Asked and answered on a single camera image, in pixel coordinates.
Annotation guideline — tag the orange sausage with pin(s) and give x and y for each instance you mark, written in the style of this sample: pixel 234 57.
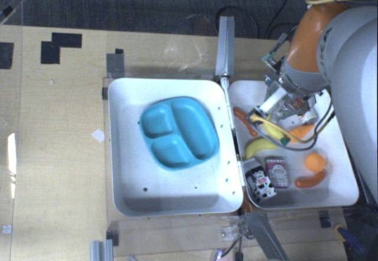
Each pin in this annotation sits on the orange sausage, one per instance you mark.
pixel 244 119
pixel 310 181

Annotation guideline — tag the orange ball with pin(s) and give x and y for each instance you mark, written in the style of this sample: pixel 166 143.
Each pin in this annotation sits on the orange ball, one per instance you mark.
pixel 314 162

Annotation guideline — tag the cow print carton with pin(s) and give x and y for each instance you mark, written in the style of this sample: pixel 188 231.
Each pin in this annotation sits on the cow print carton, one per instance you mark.
pixel 262 183

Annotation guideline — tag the yellow banana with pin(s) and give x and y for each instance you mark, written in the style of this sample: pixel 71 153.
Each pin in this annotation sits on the yellow banana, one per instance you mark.
pixel 274 132
pixel 258 147

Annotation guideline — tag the blue divided plate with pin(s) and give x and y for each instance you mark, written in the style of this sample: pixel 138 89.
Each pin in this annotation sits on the blue divided plate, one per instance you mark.
pixel 189 127

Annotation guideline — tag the pink packet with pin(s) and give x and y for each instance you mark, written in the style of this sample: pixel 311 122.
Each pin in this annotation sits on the pink packet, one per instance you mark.
pixel 277 172

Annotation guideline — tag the orange carrot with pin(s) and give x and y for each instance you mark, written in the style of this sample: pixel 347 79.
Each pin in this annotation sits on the orange carrot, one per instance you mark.
pixel 301 131

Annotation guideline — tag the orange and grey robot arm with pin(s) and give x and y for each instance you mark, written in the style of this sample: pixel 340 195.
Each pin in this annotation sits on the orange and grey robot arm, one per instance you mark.
pixel 348 76

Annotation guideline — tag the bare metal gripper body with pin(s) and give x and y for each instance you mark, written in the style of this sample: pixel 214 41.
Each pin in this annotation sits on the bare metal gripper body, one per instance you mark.
pixel 296 103

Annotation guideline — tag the white plastic tray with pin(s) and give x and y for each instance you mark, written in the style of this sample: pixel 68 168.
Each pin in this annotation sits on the white plastic tray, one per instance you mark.
pixel 330 189
pixel 165 189

